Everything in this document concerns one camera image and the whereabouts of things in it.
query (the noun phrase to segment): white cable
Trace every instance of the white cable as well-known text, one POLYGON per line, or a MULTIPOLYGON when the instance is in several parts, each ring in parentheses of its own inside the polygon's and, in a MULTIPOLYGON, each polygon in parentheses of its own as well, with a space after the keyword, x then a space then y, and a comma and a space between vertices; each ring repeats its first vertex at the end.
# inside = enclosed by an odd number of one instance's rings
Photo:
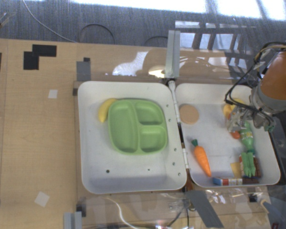
POLYGON ((113 203, 116 204, 116 206, 117 206, 118 209, 119 209, 120 219, 123 221, 123 223, 124 223, 125 225, 127 225, 127 226, 129 226, 129 227, 131 227, 131 228, 133 228, 133 229, 139 229, 139 228, 134 227, 133 225, 129 224, 126 220, 124 220, 124 217, 123 217, 123 214, 122 214, 122 209, 121 209, 120 205, 119 205, 117 202, 115 202, 115 201, 114 201, 113 199, 111 199, 111 198, 105 198, 105 199, 108 199, 108 200, 110 200, 111 202, 113 202, 113 203))
POLYGON ((62 36, 62 35, 60 35, 60 34, 58 34, 57 32, 53 31, 51 28, 49 28, 48 26, 46 26, 44 23, 42 23, 40 20, 38 20, 38 19, 33 15, 33 13, 32 13, 31 10, 29 9, 29 7, 28 7, 28 5, 26 4, 26 2, 25 2, 24 0, 22 0, 22 2, 23 2, 23 4, 24 4, 24 6, 26 7, 26 9, 28 10, 28 12, 30 13, 30 15, 33 17, 33 19, 34 19, 36 22, 38 22, 40 25, 42 25, 44 28, 48 29, 49 31, 51 31, 51 32, 54 33, 55 35, 57 35, 57 36, 59 36, 59 37, 65 39, 65 40, 67 40, 67 41, 69 41, 69 42, 75 42, 75 43, 76 43, 76 41, 70 40, 70 39, 68 39, 68 38, 66 38, 66 37, 64 37, 64 36, 62 36))

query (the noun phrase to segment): yellow banana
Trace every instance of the yellow banana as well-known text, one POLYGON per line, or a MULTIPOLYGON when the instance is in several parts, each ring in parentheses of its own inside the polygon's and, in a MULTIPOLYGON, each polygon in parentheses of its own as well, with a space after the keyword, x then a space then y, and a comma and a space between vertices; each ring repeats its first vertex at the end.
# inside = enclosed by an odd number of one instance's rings
POLYGON ((99 108, 99 121, 104 123, 107 119, 108 111, 110 105, 112 105, 115 101, 117 101, 116 98, 109 98, 105 102, 102 103, 102 105, 99 108))

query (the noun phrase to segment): gray floor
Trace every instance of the gray floor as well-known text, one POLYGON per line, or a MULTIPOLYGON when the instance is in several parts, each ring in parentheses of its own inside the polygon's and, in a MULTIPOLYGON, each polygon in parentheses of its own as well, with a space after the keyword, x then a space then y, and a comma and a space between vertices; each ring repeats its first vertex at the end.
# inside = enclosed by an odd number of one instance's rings
MULTIPOLYGON (((269 41, 286 40, 286 0, 0 0, 0 18, 7 12, 9 22, 0 38, 166 47, 169 30, 178 21, 194 26, 181 28, 183 42, 191 46, 193 33, 215 25, 212 33, 231 36, 224 25, 245 39, 253 54, 269 41)), ((216 37, 213 49, 229 49, 231 39, 216 37)), ((280 119, 286 133, 286 114, 280 119)))

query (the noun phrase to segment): round wooden disc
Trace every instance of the round wooden disc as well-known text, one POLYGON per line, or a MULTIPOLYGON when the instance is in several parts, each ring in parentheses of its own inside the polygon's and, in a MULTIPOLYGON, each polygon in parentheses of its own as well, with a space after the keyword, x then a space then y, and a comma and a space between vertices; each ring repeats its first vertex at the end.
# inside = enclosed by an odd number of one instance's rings
POLYGON ((186 124, 195 124, 199 119, 198 110, 188 104, 184 104, 179 109, 181 121, 186 124))

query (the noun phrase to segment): white tray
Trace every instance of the white tray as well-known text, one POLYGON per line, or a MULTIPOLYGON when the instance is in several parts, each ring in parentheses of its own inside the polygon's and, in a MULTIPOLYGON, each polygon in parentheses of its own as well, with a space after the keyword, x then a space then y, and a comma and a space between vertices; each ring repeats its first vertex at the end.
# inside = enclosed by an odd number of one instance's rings
POLYGON ((78 90, 82 182, 95 194, 180 189, 186 171, 172 94, 160 83, 85 82, 78 90), (140 98, 160 105, 166 118, 168 145, 161 152, 133 156, 111 145, 108 123, 98 109, 108 98, 140 98))
MULTIPOLYGON (((182 131, 191 177, 201 187, 209 188, 218 185, 212 183, 212 178, 205 175, 194 158, 194 146, 191 144, 193 139, 197 139, 198 144, 204 147, 213 177, 233 177, 230 163, 238 162, 238 156, 245 151, 240 140, 233 139, 225 127, 222 109, 225 104, 225 93, 230 87, 230 85, 184 83, 176 88, 178 105, 191 104, 200 115, 198 122, 194 125, 182 123, 182 131)), ((232 97, 242 99, 248 104, 250 90, 249 87, 238 86, 233 90, 232 97)), ((254 135, 255 153, 262 172, 259 184, 276 184, 280 179, 280 170, 269 134, 263 128, 256 129, 253 123, 250 124, 254 135)))

